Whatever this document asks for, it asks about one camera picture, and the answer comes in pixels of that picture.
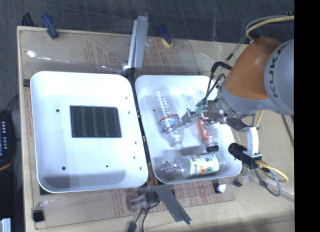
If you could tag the brown cardboard board red print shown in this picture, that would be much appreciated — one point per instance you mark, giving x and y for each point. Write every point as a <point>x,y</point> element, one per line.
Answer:
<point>100,48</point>

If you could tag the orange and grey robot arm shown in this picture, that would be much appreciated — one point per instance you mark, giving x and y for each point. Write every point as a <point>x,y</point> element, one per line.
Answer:
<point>252,76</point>

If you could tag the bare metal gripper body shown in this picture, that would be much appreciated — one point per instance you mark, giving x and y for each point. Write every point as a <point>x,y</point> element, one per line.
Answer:
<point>212,112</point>

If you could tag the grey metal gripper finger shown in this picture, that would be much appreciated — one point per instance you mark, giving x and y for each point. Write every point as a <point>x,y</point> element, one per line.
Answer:
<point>187,120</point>

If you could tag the clear bottle black cap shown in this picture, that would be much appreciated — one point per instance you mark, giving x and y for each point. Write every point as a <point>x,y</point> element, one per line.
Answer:
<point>212,138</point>

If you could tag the clear bottle white green label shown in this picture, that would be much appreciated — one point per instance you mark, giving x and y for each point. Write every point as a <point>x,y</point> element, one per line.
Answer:
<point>200,164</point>

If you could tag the white plastic tray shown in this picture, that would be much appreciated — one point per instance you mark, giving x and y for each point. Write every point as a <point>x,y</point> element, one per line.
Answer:
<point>150,96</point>
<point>85,156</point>

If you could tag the black cylinder on white bracket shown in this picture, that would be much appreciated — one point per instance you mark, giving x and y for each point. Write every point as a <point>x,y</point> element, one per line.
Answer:
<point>242,152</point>

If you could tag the clear bottle red blue label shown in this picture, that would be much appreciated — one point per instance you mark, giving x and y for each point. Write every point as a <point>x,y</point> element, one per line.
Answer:
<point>168,116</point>

